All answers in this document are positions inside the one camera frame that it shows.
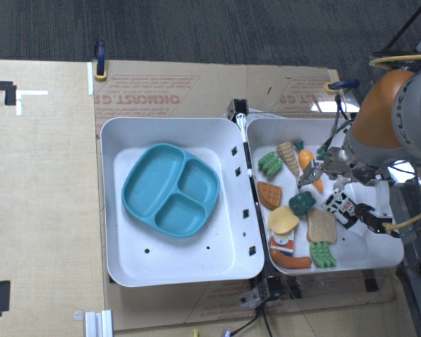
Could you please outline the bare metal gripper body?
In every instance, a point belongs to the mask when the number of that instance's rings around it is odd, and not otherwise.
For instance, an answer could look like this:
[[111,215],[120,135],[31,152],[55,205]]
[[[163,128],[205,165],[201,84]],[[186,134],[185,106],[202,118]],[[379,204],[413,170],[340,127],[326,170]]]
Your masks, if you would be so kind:
[[351,150],[341,147],[331,147],[321,164],[321,170],[335,181],[335,185],[361,183],[374,185],[376,176],[381,174],[381,168],[367,165],[358,159]]

